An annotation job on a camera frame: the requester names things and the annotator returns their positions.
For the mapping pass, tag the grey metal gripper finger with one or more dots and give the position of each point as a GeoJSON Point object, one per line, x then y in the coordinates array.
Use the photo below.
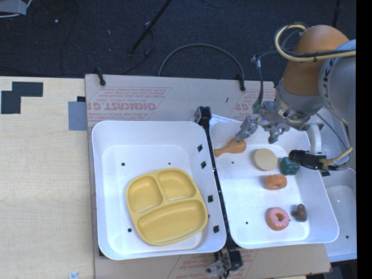
{"type": "Point", "coordinates": [275, 134]}
{"type": "Point", "coordinates": [247, 129]}

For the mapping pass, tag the pink frosted toy doughnut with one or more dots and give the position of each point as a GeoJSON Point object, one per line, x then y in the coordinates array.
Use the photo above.
{"type": "Point", "coordinates": [277, 218]}

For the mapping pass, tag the white plastic tray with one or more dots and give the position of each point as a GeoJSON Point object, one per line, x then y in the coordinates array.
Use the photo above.
{"type": "Point", "coordinates": [116, 144]}
{"type": "Point", "coordinates": [250, 190]}

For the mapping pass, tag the green toy broccoli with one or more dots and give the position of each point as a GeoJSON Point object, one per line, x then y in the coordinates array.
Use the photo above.
{"type": "Point", "coordinates": [288, 166]}

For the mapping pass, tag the yellow divided plate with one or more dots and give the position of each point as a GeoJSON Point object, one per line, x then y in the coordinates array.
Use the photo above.
{"type": "Point", "coordinates": [167, 206]}

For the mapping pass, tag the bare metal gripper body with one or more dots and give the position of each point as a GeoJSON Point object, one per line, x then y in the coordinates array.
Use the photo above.
{"type": "Point", "coordinates": [277, 116]}

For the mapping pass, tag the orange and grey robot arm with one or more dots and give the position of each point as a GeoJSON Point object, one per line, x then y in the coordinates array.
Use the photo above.
{"type": "Point", "coordinates": [308, 68]}

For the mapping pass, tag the orange toy chicken drumstick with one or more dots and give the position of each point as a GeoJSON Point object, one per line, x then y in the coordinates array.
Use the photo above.
{"type": "Point", "coordinates": [232, 148]}

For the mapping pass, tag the black cylinder on white bracket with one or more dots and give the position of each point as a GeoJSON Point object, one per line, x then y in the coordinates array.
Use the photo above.
{"type": "Point", "coordinates": [311, 155]}

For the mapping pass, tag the thin black rod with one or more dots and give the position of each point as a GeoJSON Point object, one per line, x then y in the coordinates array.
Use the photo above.
{"type": "Point", "coordinates": [216, 179]}

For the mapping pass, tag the brown toy mushroom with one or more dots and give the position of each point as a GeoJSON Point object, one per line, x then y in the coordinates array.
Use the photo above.
{"type": "Point", "coordinates": [300, 212]}

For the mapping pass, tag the orange toy doughnut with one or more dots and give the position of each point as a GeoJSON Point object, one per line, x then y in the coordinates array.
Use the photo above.
{"type": "Point", "coordinates": [275, 182]}

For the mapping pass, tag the brown cardboard board red print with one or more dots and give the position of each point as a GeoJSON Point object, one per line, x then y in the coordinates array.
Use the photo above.
{"type": "Point", "coordinates": [174, 103]}

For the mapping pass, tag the beige round biscuit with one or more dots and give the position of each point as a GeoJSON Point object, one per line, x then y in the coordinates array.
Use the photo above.
{"type": "Point", "coordinates": [265, 159]}

